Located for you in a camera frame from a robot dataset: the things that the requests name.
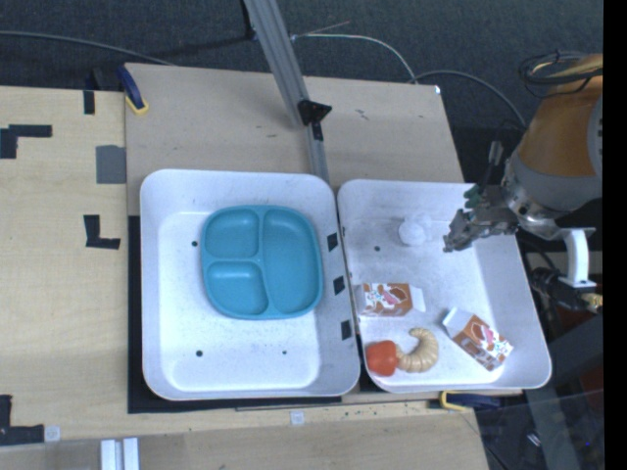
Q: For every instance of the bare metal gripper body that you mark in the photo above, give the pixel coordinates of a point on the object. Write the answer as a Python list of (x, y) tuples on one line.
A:
[(495, 216)]

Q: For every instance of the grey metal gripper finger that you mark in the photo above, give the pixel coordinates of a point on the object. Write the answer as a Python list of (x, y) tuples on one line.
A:
[(459, 219), (451, 243)]

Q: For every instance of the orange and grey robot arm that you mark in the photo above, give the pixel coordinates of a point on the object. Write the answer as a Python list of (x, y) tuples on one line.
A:
[(558, 135)]

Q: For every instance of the white plastic tray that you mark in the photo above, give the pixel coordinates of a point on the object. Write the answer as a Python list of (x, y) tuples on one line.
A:
[(245, 360), (465, 282)]

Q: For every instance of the white and brown carton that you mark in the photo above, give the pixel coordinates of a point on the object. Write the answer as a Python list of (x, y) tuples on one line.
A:
[(477, 338), (387, 300)]

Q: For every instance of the beige toy croissant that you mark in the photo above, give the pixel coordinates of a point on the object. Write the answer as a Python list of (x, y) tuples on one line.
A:
[(423, 353)]

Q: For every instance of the red toy pepper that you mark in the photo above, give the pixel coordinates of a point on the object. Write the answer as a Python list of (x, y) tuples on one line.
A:
[(382, 358)]

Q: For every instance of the blue divided plate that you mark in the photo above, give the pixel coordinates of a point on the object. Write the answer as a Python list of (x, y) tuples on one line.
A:
[(289, 262)]

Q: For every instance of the pale wood board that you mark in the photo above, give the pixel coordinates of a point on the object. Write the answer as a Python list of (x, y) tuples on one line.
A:
[(220, 125)]

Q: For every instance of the black cylinder on white bracket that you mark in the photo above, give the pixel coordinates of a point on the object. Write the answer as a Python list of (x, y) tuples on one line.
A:
[(577, 255)]

